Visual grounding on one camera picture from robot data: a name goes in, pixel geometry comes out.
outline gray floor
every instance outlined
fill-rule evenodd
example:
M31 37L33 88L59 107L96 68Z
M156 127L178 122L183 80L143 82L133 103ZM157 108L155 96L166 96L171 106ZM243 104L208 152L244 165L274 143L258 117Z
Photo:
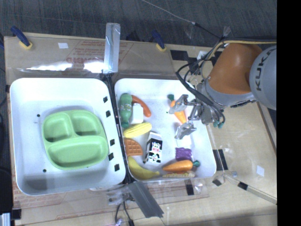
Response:
M232 37L277 35L277 0L0 0L0 14L4 36L11 36L15 25L24 32L104 38L107 22L121 25L122 40L136 31L140 40L149 41L156 29L165 43L195 46L213 46L225 26ZM5 99L4 70L0 51L0 103ZM5 135L0 168L9 171L5 101L0 114Z

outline beige table surface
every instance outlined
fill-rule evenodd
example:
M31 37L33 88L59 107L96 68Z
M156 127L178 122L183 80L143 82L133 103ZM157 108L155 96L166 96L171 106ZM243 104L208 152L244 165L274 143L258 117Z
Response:
M5 38L8 85L18 78L28 76L20 72L24 68L59 64L70 57L78 61L81 57L78 50L83 43L91 49L96 46L94 51L89 52L90 57L101 55L104 51L103 39L34 33L25 35L34 44L29 51L20 47L17 38ZM60 49L58 43L67 43L68 48ZM160 52L154 43L121 41L119 73L114 80L126 77L176 79L174 72L187 62L172 60L170 50L186 51L189 57L197 57L200 51L209 50L205 47L170 44L166 47L165 52ZM211 68L212 65L207 65L205 73ZM227 108L224 114L227 124L222 129L209 125L207 130L213 150L223 151L228 169L217 171L213 178L192 181L195 186L194 195L187 195L183 182L148 185L164 215L163 218L144 218L136 203L128 201L128 213L135 225L277 225L276 131L267 108L253 103L235 109ZM117 206L108 205L103 190L88 189L34 197L21 192L16 185L11 118L9 119L14 208L22 209L22 217L15 224L115 225ZM216 186L212 183L214 179L220 180L222 184ZM239 182L249 185L248 190L239 188ZM118 216L127 219L122 207Z

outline green bottle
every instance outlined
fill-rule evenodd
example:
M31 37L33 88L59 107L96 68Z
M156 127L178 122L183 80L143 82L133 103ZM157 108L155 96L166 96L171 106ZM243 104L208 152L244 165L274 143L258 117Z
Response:
M121 126L123 128L128 128L130 126L128 120L132 115L132 96L130 94L122 94L120 97L120 117L121 117Z

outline toy carrot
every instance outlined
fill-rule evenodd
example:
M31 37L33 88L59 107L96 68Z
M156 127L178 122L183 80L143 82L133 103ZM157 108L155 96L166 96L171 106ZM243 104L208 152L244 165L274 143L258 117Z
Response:
M173 107L175 105L174 95L168 95L167 96L172 102L170 104L170 107ZM184 111L175 112L174 115L179 119L179 121L184 124L187 122L186 115Z
M150 117L151 116L151 110L149 109L149 107L141 99L139 99L137 96L133 96L132 95L132 100L133 100L133 103L139 103L142 106L142 108L143 108L143 114L146 117Z
M169 172L183 172L183 171L191 170L193 166L199 167L200 166L199 161L197 160L194 162L190 160L177 161L175 163L163 167L163 170Z

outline green plate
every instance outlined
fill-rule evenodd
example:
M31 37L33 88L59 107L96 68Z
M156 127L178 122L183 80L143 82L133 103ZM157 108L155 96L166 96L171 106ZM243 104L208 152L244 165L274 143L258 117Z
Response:
M43 122L42 135L49 160L63 170L95 165L109 152L103 125L87 110L49 115Z

